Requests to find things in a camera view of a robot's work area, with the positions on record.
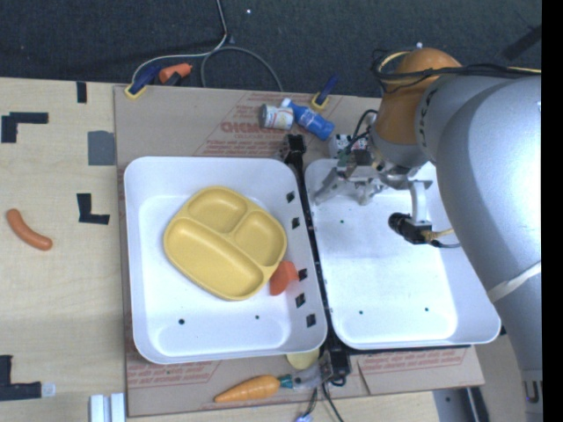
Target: cardboard sheet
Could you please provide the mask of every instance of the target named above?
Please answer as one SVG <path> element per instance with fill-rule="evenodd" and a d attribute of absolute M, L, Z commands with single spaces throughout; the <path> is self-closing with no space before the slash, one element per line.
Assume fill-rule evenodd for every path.
<path fill-rule="evenodd" d="M 306 402 L 309 390 L 282 389 L 276 396 L 243 404 L 214 404 L 213 396 L 255 375 L 284 375 L 292 367 L 283 356 L 243 360 L 205 361 L 162 366 L 149 363 L 135 349 L 128 288 L 127 232 L 122 176 L 141 156 L 279 157 L 286 131 L 260 128 L 263 104 L 278 106 L 290 97 L 307 105 L 311 95 L 277 92 L 223 91 L 150 87 L 132 101 L 114 87 L 114 119 L 119 177 L 121 267 L 126 324 L 128 415 L 147 416 L 225 407 Z M 335 124 L 334 133 L 351 133 L 366 109 L 378 108 L 375 98 L 331 96 L 323 116 Z M 300 127 L 307 143 L 305 163 L 328 156 L 326 142 Z M 332 396 L 362 397 L 418 390 L 476 386 L 483 383 L 473 347 L 416 353 L 353 355 L 352 374 Z"/>

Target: toy hot dog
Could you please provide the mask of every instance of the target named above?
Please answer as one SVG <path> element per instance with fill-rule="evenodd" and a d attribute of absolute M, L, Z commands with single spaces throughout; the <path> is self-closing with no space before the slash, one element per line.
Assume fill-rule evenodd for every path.
<path fill-rule="evenodd" d="M 6 213 L 6 219 L 10 224 L 11 229 L 18 235 L 24 242 L 30 244 L 32 247 L 40 250 L 49 250 L 53 246 L 53 241 L 39 233 L 30 229 L 24 222 L 21 213 L 12 208 Z"/>

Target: wooden table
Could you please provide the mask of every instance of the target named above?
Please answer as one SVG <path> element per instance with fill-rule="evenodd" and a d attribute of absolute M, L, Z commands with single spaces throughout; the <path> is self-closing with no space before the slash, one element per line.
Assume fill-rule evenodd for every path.
<path fill-rule="evenodd" d="M 0 354 L 13 355 L 12 382 L 53 382 L 54 397 L 0 403 L 0 420 L 88 420 L 89 396 L 125 392 L 123 307 L 113 165 L 91 167 L 87 133 L 113 132 L 113 86 L 0 79 L 0 114 L 47 112 L 49 123 L 18 124 L 0 144 L 0 211 L 18 208 L 30 227 L 54 240 L 39 251 L 0 221 Z M 77 193 L 107 225 L 79 223 Z M 346 421 L 435 422 L 432 392 L 339 399 Z M 143 421 L 292 421 L 306 404 L 147 417 Z M 319 402 L 316 421 L 336 418 Z"/>

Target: can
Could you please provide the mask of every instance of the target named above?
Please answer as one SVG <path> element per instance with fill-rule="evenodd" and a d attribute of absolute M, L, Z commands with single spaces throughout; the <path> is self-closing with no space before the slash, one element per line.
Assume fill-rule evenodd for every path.
<path fill-rule="evenodd" d="M 271 105 L 262 105 L 260 108 L 260 126 L 262 128 L 290 130 L 294 118 L 293 108 L 278 108 Z"/>

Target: black floor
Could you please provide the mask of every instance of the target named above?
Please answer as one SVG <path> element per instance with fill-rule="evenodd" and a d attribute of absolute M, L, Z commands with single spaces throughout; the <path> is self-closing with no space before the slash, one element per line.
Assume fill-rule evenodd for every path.
<path fill-rule="evenodd" d="M 418 42 L 464 65 L 541 69 L 542 0 L 221 2 L 225 45 L 263 58 L 285 91 L 314 92 L 338 74 L 334 92 L 378 95 L 372 52 Z M 223 36 L 216 0 L 0 0 L 0 8 L 0 76 L 128 83 L 151 58 L 205 53 Z M 200 86 L 202 59 L 187 60 L 187 84 Z M 277 89 L 239 51 L 208 58 L 205 72 L 208 87 Z"/>

